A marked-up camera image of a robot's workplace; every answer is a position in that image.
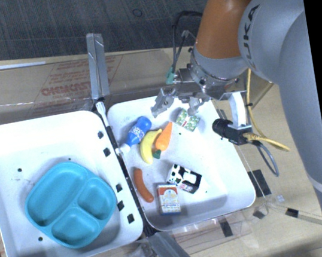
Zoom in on white plastic tray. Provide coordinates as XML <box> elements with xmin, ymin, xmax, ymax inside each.
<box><xmin>0</xmin><ymin>103</ymin><xmax>149</xmax><ymax>257</ymax></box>
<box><xmin>104</xmin><ymin>82</ymin><xmax>260</xmax><ymax>238</ymax></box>

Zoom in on green and white carton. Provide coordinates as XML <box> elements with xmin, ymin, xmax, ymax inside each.
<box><xmin>173</xmin><ymin>106</ymin><xmax>203</xmax><ymax>135</ymax></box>

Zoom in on brown cardboard board, red print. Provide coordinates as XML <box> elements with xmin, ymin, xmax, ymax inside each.
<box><xmin>0</xmin><ymin>13</ymin><xmax>322</xmax><ymax>257</ymax></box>

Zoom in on blue bottle with white cap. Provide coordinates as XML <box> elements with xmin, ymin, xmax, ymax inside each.
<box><xmin>114</xmin><ymin>114</ymin><xmax>156</xmax><ymax>155</ymax></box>

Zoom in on orange and white carton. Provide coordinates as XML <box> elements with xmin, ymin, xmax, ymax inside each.
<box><xmin>155</xmin><ymin>181</ymin><xmax>182</xmax><ymax>217</ymax></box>

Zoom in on orange carrot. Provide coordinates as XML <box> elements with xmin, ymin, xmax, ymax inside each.
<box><xmin>147</xmin><ymin>121</ymin><xmax>179</xmax><ymax>161</ymax></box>

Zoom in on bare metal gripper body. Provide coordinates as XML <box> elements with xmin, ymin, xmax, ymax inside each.
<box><xmin>168</xmin><ymin>56</ymin><xmax>238</xmax><ymax>108</ymax></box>

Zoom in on orange sausage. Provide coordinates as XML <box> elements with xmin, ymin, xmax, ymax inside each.
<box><xmin>132</xmin><ymin>166</ymin><xmax>156</xmax><ymax>205</ymax></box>

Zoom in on black and white carton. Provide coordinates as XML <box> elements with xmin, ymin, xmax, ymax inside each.
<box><xmin>163</xmin><ymin>159</ymin><xmax>206</xmax><ymax>198</ymax></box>

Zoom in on yellow banana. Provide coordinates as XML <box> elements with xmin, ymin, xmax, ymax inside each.
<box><xmin>136</xmin><ymin>128</ymin><xmax>168</xmax><ymax>167</ymax></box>

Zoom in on black cylinder on white bracket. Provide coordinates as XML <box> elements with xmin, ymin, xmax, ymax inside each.
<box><xmin>207</xmin><ymin>90</ymin><xmax>257</xmax><ymax>150</ymax></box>

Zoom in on blue divided plate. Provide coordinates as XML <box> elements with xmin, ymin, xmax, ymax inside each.
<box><xmin>19</xmin><ymin>154</ymin><xmax>124</xmax><ymax>256</ymax></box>

